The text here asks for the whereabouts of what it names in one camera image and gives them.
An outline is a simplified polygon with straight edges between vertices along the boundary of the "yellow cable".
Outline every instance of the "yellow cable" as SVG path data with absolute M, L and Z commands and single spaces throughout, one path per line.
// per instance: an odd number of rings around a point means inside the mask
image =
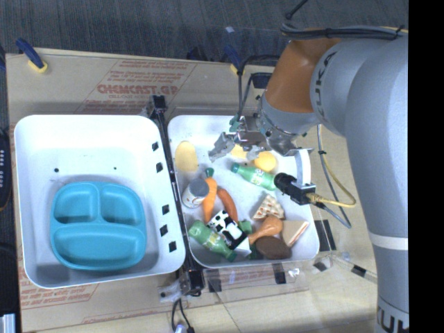
M 319 126 L 319 142 L 321 144 L 321 149 L 323 149 L 322 147 L 322 140 L 321 140 L 321 130 L 322 130 L 322 126 Z M 335 200 L 330 200 L 328 198 L 324 198 L 321 195 L 315 194 L 315 193 L 308 193 L 307 197 L 310 199 L 311 202 L 317 202 L 317 203 L 331 203 L 332 205 L 336 205 L 336 206 L 340 206 L 340 207 L 346 207 L 346 208 L 352 208 L 356 205 L 356 199 L 354 198 L 354 196 L 341 184 L 341 182 L 338 180 L 338 178 L 334 175 L 332 169 L 330 168 L 328 161 L 327 161 L 327 157 L 324 155 L 324 163 L 325 163 L 325 167 L 327 168 L 328 173 L 331 175 L 331 177 L 333 178 L 333 180 L 335 181 L 335 183 L 342 189 L 342 191 L 344 191 L 344 193 L 350 198 L 350 200 L 352 201 L 351 203 L 342 203 L 339 201 L 335 201 Z

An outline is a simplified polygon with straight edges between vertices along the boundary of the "gray fabric background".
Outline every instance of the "gray fabric background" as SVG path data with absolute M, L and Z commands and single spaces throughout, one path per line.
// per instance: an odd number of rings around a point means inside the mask
M 280 54 L 287 39 L 284 14 L 301 0 L 0 0 L 0 44 L 18 53 L 15 40 L 33 46 L 138 56 L 186 58 L 200 45 L 219 61 L 230 43 L 242 58 Z M 409 0 L 309 0 L 294 26 L 409 27 Z M 233 33 L 226 27 L 231 26 Z M 0 75 L 0 127 L 8 126 L 7 85 Z M 13 208 L 0 212 L 0 243 L 15 246 Z M 17 272 L 0 252 L 0 315 L 17 311 Z

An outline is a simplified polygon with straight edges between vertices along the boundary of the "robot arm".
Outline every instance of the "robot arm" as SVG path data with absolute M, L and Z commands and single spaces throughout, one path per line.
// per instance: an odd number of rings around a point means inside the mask
M 297 151 L 294 139 L 317 124 L 346 138 L 377 265 L 378 333 L 409 331 L 407 101 L 406 33 L 393 39 L 293 40 L 256 117 L 242 118 L 235 134 L 224 135 L 232 146 L 286 156 Z M 292 180 L 275 178 L 290 196 Z

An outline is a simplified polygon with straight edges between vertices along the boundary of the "black and white cow print carton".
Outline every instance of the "black and white cow print carton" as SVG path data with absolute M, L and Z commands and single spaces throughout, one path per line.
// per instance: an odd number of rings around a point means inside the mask
M 225 210 L 214 215 L 207 226 L 218 232 L 231 250 L 244 257 L 251 254 L 248 235 L 239 228 Z

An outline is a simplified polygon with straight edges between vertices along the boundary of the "toy lemon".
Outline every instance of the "toy lemon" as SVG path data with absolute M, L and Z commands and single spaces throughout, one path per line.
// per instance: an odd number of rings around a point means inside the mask
M 255 166 L 267 173 L 272 171 L 276 166 L 276 158 L 271 152 L 265 151 L 259 153 L 259 156 L 254 160 Z

